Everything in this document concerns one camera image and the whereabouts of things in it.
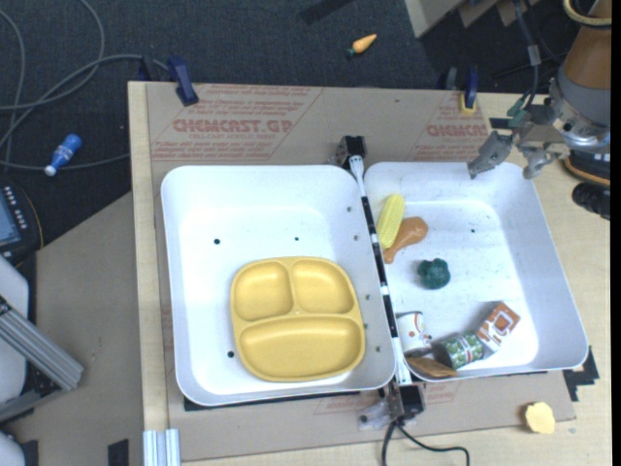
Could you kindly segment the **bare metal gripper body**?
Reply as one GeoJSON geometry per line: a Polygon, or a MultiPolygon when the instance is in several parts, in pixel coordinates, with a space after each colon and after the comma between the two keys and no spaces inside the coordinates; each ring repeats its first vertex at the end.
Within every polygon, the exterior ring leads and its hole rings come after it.
{"type": "Polygon", "coordinates": [[[540,103],[520,109],[511,130],[521,150],[606,153],[610,146],[610,108],[606,101],[582,96],[568,100],[550,93],[540,103]]]}

